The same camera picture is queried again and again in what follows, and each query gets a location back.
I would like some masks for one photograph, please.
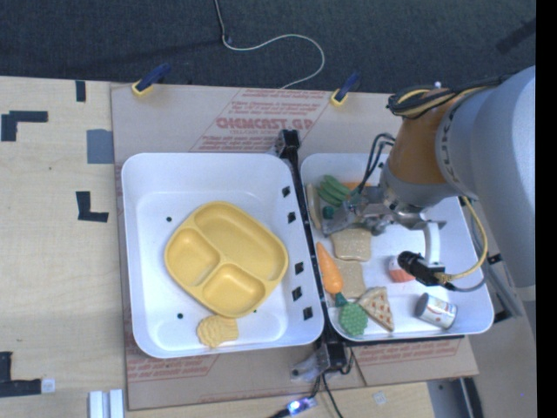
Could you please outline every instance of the toy carrot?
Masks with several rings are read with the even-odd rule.
[[[321,242],[317,243],[316,249],[323,288],[332,295],[340,293],[344,286],[344,281],[342,280],[339,267]]]

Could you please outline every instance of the wooden table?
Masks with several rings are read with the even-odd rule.
[[[90,391],[125,390],[114,168],[88,165],[86,132],[111,130],[110,84],[0,78],[0,113],[48,111],[0,142],[0,352],[12,379],[52,378],[54,394],[0,398],[1,416],[86,416]],[[79,221],[76,192],[106,223]],[[382,392],[386,402],[373,395]],[[346,417],[433,417],[425,382],[333,392]],[[230,401],[126,416],[265,417],[295,397]],[[326,394],[302,416],[335,416]]]

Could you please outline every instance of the cookie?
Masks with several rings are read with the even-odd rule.
[[[215,348],[227,340],[238,338],[238,323],[233,318],[213,315],[199,322],[197,333],[202,344]]]

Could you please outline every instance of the toy pizza slice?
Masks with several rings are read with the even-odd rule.
[[[393,313],[389,305],[385,287],[375,287],[367,290],[358,303],[378,325],[387,331],[394,331]]]

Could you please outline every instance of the dark carpet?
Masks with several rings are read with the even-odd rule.
[[[292,88],[359,91],[464,84],[536,62],[536,0],[220,0],[234,46],[296,33],[324,70]],[[133,82],[169,63],[168,84],[278,88],[314,72],[289,38],[227,50],[212,0],[0,0],[0,75]]]

